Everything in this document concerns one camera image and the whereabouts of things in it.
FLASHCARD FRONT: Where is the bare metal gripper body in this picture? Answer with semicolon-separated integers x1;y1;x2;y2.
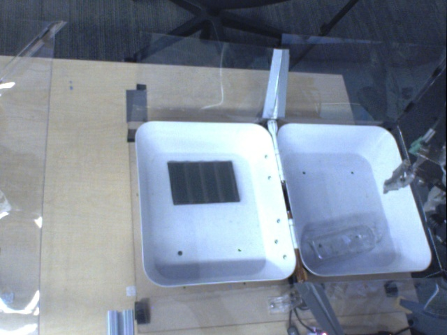
411;145;447;186

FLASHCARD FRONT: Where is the white plastic tray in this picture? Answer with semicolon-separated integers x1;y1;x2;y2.
275;122;433;278
134;120;298;288

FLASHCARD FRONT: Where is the clear plastic bottle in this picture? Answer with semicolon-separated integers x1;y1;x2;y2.
300;221;383;261

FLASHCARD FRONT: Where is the dark grey ribbed mat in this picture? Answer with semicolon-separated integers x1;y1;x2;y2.
166;160;242;207

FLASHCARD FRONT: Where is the black office chair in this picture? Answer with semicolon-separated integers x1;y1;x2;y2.
124;0;381;64

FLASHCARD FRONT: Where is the black cylinder on white bracket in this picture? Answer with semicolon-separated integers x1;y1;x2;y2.
424;184;447;237

